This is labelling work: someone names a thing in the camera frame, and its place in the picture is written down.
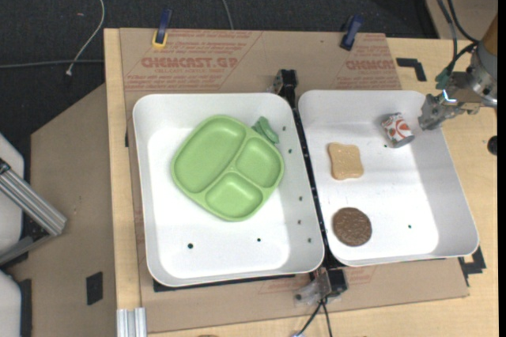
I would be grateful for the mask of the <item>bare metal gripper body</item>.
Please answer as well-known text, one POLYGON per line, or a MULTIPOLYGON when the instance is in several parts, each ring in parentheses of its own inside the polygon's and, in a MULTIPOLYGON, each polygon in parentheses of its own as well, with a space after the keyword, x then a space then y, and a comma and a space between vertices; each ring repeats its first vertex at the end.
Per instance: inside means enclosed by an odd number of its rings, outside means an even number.
POLYGON ((473 115, 480 108, 497 108, 497 76, 487 70, 467 68, 449 74, 444 69, 436 76, 436 88, 441 90, 436 102, 446 109, 446 115, 473 115))

